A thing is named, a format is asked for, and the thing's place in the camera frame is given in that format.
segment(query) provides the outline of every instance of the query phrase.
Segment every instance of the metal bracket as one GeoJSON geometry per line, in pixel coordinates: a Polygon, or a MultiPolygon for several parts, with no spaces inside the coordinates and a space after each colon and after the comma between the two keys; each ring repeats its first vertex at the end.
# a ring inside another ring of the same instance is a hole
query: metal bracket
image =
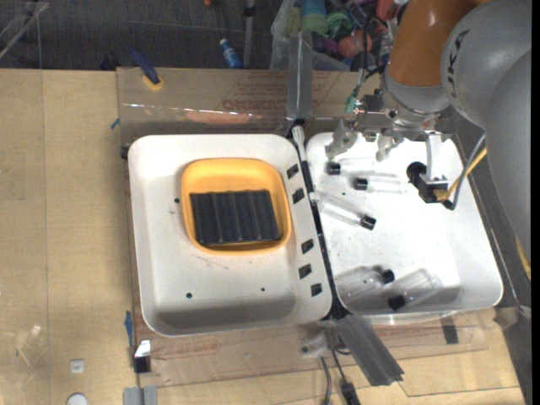
{"type": "Polygon", "coordinates": [[[319,359],[327,350],[328,344],[326,329],[321,330],[314,337],[305,340],[300,346],[302,357],[305,359],[319,359]]]}
{"type": "Polygon", "coordinates": [[[122,394],[122,405],[158,405],[156,386],[126,387],[122,394]]]}
{"type": "Polygon", "coordinates": [[[332,134],[332,142],[325,146],[327,157],[332,160],[334,156],[345,153],[354,146],[358,138],[358,132],[353,124],[340,120],[337,128],[332,134]]]}
{"type": "Polygon", "coordinates": [[[337,334],[372,386],[389,386],[401,381],[404,373],[390,351],[362,316],[335,320],[337,334]]]}
{"type": "Polygon", "coordinates": [[[446,178],[442,174],[442,170],[437,166],[436,159],[440,157],[443,142],[444,141],[441,136],[436,133],[431,133],[425,140],[425,147],[428,154],[428,164],[424,180],[428,184],[433,181],[437,183],[446,181],[446,178]]]}

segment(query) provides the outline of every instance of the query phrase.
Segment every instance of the black cap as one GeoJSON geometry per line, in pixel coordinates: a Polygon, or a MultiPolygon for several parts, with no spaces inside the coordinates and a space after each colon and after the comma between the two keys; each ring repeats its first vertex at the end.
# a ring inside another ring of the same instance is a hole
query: black cap
{"type": "Polygon", "coordinates": [[[405,301],[405,298],[402,295],[396,295],[395,297],[391,297],[388,299],[388,305],[391,307],[393,311],[397,311],[398,309],[401,309],[405,306],[407,302],[405,301]]]}
{"type": "Polygon", "coordinates": [[[382,282],[384,282],[385,284],[389,284],[390,282],[394,282],[394,279],[396,278],[394,276],[394,272],[392,270],[384,270],[382,273],[381,273],[381,277],[382,277],[382,282]]]}
{"type": "Polygon", "coordinates": [[[425,174],[427,171],[427,166],[422,162],[413,162],[407,167],[407,178],[413,183],[414,187],[418,188],[420,174],[425,174]]]}
{"type": "Polygon", "coordinates": [[[368,182],[368,179],[365,179],[365,178],[358,177],[358,178],[355,178],[353,181],[353,187],[357,191],[365,191],[367,190],[369,185],[370,183],[368,182]]]}
{"type": "Polygon", "coordinates": [[[372,230],[375,228],[376,219],[371,218],[370,216],[364,216],[360,221],[360,226],[366,228],[367,230],[372,230]]]}
{"type": "Polygon", "coordinates": [[[341,174],[341,165],[337,162],[328,162],[327,173],[329,176],[339,176],[341,174]]]}

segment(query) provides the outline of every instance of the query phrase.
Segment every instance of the black slot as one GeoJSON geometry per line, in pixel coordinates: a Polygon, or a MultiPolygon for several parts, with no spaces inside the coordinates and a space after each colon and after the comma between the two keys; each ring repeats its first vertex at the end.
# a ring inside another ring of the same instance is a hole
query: black slot
{"type": "Polygon", "coordinates": [[[293,193],[293,204],[296,204],[303,197],[305,197],[304,190],[302,188],[296,189],[296,192],[293,193]]]}
{"type": "Polygon", "coordinates": [[[298,274],[300,275],[300,279],[305,278],[310,273],[311,273],[311,264],[305,264],[304,266],[298,269],[298,274]]]}
{"type": "Polygon", "coordinates": [[[257,241],[277,240],[279,238],[278,223],[273,211],[272,199],[268,191],[250,192],[251,204],[255,212],[257,241]]]}
{"type": "Polygon", "coordinates": [[[315,297],[321,292],[322,292],[322,285],[320,283],[314,283],[313,285],[311,285],[311,297],[315,297]]]}
{"type": "Polygon", "coordinates": [[[298,168],[298,165],[297,164],[294,164],[293,166],[291,166],[288,170],[287,170],[287,177],[289,179],[293,178],[294,176],[296,176],[296,174],[298,173],[298,171],[300,171],[300,168],[298,168]]]}
{"type": "Polygon", "coordinates": [[[238,225],[242,230],[243,241],[254,241],[257,239],[257,219],[251,205],[251,197],[248,193],[237,193],[235,197],[235,212],[238,218],[238,225]]]}
{"type": "Polygon", "coordinates": [[[216,243],[243,240],[236,219],[232,193],[214,193],[213,203],[220,234],[219,241],[216,243]]]}
{"type": "Polygon", "coordinates": [[[189,196],[195,218],[195,233],[201,245],[219,242],[219,227],[215,216],[215,208],[211,193],[200,193],[189,196]]]}
{"type": "Polygon", "coordinates": [[[309,251],[310,249],[313,249],[313,239],[309,239],[308,241],[305,241],[304,243],[302,243],[302,254],[305,254],[307,251],[309,251]]]}

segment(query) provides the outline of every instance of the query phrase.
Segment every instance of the white plastic surface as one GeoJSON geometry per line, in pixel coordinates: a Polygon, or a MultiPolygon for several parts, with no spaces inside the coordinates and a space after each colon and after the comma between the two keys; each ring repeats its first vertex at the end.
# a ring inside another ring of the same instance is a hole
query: white plastic surface
{"type": "MultiPolygon", "coordinates": [[[[403,307],[399,311],[403,314],[468,311],[499,302],[503,291],[500,273],[467,180],[454,211],[438,203],[424,203],[410,184],[404,193],[355,191],[347,176],[326,173],[324,146],[331,141],[331,133],[320,133],[307,145],[316,191],[342,197],[377,221],[375,228],[369,231],[321,216],[334,277],[354,274],[358,267],[364,266],[391,269],[396,281],[419,269],[440,278],[441,292],[410,309],[403,307]]],[[[347,153],[335,160],[359,158],[358,163],[363,164],[366,171],[397,174],[405,180],[409,164],[426,160],[424,143],[404,141],[383,162],[375,160],[376,151],[376,143],[367,143],[359,137],[347,153]]],[[[445,176],[452,183],[462,171],[462,162],[451,140],[443,144],[438,160],[444,164],[445,176]]],[[[336,285],[340,294],[339,281],[336,285]]],[[[399,319],[400,315],[387,303],[396,290],[392,283],[384,289],[384,293],[378,293],[368,302],[365,299],[348,301],[348,309],[373,316],[375,322],[399,319]]]]}
{"type": "Polygon", "coordinates": [[[161,135],[137,140],[128,153],[138,281],[144,320],[176,336],[318,321],[332,296],[312,220],[298,154],[276,135],[161,135]],[[282,176],[293,233],[276,251],[259,256],[209,255],[184,228],[181,173],[208,158],[264,160],[282,176]],[[298,165],[290,179],[287,170],[298,165]],[[302,188],[305,197],[293,203],[302,188]],[[301,244],[313,240],[302,253],[301,244]],[[311,272],[300,278],[299,268],[311,272]],[[321,292],[312,296],[312,286],[321,292]]]}

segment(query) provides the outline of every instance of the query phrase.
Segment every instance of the clear plastic bottle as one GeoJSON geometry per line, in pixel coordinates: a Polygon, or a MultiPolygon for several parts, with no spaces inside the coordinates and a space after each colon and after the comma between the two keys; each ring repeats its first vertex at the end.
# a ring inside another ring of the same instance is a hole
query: clear plastic bottle
{"type": "Polygon", "coordinates": [[[242,63],[240,56],[238,55],[238,52],[236,52],[235,48],[229,45],[229,41],[227,39],[222,39],[219,42],[219,44],[223,48],[223,55],[225,57],[225,61],[229,65],[229,68],[231,69],[244,68],[244,64],[242,63]]]}
{"type": "Polygon", "coordinates": [[[327,162],[329,176],[351,176],[352,174],[368,171],[373,166],[373,156],[365,158],[345,158],[336,162],[327,162]]]}
{"type": "Polygon", "coordinates": [[[379,272],[374,268],[357,267],[336,276],[337,291],[345,305],[374,296],[394,280],[392,270],[379,272]]]}
{"type": "Polygon", "coordinates": [[[352,177],[353,188],[365,192],[391,192],[404,193],[407,182],[397,175],[390,174],[363,174],[352,177]]]}
{"type": "Polygon", "coordinates": [[[404,193],[408,182],[397,174],[378,173],[368,170],[364,159],[342,159],[327,162],[330,176],[349,176],[351,186],[357,191],[404,193]]]}
{"type": "Polygon", "coordinates": [[[388,299],[388,305],[394,311],[425,302],[436,296],[443,288],[440,278],[424,268],[397,279],[392,287],[395,294],[388,299]]]}
{"type": "Polygon", "coordinates": [[[319,213],[341,220],[345,224],[352,226],[361,226],[368,230],[372,230],[375,227],[376,220],[367,214],[361,213],[350,202],[322,192],[316,193],[315,200],[317,201],[319,213]]]}

